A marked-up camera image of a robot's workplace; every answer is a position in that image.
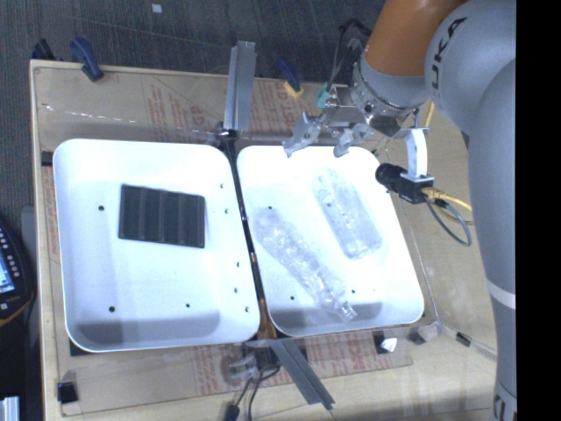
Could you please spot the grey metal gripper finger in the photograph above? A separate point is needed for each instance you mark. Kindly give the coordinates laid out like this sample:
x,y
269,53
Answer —
x,y
348,139
302,135

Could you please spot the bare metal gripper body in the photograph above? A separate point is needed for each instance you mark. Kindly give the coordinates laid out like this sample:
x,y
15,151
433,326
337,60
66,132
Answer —
x,y
350,109

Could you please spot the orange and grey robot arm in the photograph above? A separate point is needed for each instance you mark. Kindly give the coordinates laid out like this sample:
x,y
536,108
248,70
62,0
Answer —
x,y
477,81

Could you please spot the crushed clear plastic bottle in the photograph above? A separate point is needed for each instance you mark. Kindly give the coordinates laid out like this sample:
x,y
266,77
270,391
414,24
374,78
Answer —
x,y
298,257

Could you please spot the white plastic tray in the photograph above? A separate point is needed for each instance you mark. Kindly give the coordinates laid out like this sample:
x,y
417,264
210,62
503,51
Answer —
x,y
394,279
144,279

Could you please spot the brown cardboard board red print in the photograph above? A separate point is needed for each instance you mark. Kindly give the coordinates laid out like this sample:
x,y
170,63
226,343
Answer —
x,y
144,99

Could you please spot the black ribbed rectangular tray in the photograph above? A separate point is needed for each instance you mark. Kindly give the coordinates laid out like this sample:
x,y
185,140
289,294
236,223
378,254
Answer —
x,y
162,216

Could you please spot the black cylinder on white bracket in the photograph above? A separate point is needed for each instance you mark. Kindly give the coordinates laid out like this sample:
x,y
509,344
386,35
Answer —
x,y
405,178

